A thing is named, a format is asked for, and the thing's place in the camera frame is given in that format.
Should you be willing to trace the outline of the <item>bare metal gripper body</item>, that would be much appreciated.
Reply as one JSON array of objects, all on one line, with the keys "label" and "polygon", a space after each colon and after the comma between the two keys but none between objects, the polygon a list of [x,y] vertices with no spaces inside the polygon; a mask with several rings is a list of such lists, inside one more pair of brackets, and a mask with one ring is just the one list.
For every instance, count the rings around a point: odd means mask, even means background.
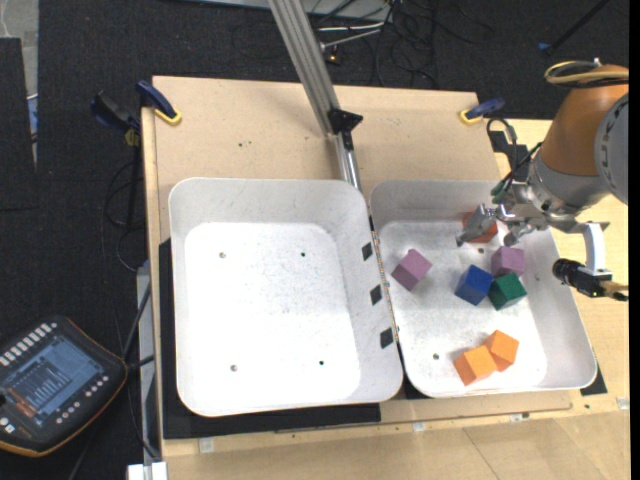
[{"label": "bare metal gripper body", "polygon": [[508,226],[544,229],[551,224],[554,196],[534,182],[500,181],[494,187],[495,214]]}]

